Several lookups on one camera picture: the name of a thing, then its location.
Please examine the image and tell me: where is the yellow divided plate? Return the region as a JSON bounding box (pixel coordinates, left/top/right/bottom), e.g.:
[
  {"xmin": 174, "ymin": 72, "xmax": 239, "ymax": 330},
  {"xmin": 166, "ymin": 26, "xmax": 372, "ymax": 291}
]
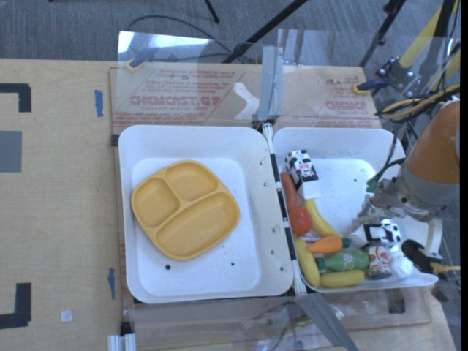
[{"xmin": 130, "ymin": 159, "xmax": 241, "ymax": 262}]

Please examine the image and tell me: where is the orange carrot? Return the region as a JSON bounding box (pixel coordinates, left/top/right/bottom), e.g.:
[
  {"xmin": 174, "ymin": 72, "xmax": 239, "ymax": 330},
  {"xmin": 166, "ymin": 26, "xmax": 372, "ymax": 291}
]
[{"xmin": 306, "ymin": 235, "xmax": 352, "ymax": 254}]

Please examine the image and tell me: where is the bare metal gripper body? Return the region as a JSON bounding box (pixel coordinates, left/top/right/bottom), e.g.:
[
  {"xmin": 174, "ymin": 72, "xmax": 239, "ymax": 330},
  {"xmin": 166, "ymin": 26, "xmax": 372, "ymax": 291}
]
[{"xmin": 369, "ymin": 178, "xmax": 437, "ymax": 222}]

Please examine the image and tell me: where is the thin black and white rod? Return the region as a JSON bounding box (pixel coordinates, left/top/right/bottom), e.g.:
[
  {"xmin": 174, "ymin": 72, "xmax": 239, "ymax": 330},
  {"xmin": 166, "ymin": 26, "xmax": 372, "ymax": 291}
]
[{"xmin": 260, "ymin": 121, "xmax": 308, "ymax": 296}]

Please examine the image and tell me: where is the red tomato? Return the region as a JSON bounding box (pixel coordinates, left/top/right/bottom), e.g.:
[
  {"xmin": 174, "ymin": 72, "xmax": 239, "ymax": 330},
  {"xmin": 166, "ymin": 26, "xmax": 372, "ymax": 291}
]
[{"xmin": 288, "ymin": 205, "xmax": 314, "ymax": 236}]

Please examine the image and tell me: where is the white plastic tray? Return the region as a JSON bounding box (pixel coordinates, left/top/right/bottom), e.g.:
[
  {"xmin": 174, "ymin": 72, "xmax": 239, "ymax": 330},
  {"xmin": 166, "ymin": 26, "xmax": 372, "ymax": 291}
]
[
  {"xmin": 117, "ymin": 124, "xmax": 295, "ymax": 304},
  {"xmin": 272, "ymin": 127, "xmax": 440, "ymax": 294}
]

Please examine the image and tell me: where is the brown cardboard board red print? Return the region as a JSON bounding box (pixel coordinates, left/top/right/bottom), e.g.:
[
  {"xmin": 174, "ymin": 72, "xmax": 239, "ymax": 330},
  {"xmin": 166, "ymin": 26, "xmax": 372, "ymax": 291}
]
[{"xmin": 109, "ymin": 63, "xmax": 433, "ymax": 331}]

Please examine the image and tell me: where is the orange red sausage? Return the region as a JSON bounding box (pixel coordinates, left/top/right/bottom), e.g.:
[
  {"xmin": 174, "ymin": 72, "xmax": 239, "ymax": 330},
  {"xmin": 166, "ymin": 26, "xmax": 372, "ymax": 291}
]
[{"xmin": 279, "ymin": 171, "xmax": 298, "ymax": 211}]

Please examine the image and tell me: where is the small can orange print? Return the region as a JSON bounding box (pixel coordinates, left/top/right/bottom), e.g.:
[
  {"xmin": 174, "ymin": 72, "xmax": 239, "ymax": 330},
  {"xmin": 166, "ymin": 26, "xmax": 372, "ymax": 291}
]
[{"xmin": 366, "ymin": 244, "xmax": 393, "ymax": 280}]

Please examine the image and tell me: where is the cow print milk carton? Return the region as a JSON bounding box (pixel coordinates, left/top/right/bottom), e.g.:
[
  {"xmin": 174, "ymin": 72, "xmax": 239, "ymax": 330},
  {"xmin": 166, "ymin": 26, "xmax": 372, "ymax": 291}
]
[
  {"xmin": 362, "ymin": 222, "xmax": 403, "ymax": 245},
  {"xmin": 284, "ymin": 148, "xmax": 322, "ymax": 200}
]

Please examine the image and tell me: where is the yellow banana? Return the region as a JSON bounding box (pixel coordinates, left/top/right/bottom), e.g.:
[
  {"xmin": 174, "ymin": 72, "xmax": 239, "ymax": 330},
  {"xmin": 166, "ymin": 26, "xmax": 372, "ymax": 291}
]
[
  {"xmin": 293, "ymin": 236, "xmax": 321, "ymax": 288},
  {"xmin": 319, "ymin": 269, "xmax": 366, "ymax": 289},
  {"xmin": 303, "ymin": 197, "xmax": 344, "ymax": 238}
]

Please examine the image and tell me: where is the green plastic bottle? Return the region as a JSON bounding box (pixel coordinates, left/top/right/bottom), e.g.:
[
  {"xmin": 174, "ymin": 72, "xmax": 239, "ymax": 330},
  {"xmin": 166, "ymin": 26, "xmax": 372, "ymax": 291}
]
[{"xmin": 314, "ymin": 250, "xmax": 371, "ymax": 273}]

